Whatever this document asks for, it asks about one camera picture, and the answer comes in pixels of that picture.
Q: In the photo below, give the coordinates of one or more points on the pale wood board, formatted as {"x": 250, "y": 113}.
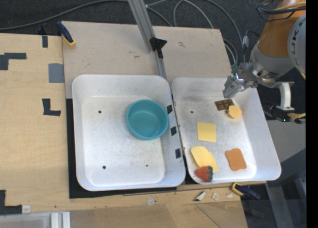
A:
{"x": 111, "y": 48}

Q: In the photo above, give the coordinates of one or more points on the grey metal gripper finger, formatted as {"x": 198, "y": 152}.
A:
{"x": 228, "y": 86}
{"x": 238, "y": 90}

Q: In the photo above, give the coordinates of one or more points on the small yellow biscuit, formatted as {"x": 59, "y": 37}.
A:
{"x": 235, "y": 112}

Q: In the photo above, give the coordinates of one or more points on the teal bowl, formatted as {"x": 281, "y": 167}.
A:
{"x": 146, "y": 120}

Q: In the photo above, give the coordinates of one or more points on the brown chocolate bar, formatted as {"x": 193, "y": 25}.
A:
{"x": 222, "y": 104}

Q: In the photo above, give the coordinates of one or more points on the orange toast slice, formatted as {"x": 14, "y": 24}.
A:
{"x": 236, "y": 159}

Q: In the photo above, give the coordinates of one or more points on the pale yellow bread slice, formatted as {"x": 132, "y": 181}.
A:
{"x": 200, "y": 156}

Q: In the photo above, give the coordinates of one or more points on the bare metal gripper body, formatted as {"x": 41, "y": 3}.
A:
{"x": 249, "y": 75}

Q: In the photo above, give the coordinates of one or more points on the yellow square cheese slice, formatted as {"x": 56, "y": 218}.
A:
{"x": 206, "y": 132}

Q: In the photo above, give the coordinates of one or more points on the white plastic tray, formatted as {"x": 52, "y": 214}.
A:
{"x": 231, "y": 137}
{"x": 119, "y": 147}

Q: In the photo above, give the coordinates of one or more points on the black cylinder on white bracket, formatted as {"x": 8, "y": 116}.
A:
{"x": 285, "y": 95}

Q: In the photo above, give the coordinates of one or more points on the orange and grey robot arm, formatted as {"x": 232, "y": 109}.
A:
{"x": 278, "y": 38}

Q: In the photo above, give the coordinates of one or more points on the red strawberry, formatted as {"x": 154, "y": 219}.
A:
{"x": 203, "y": 173}

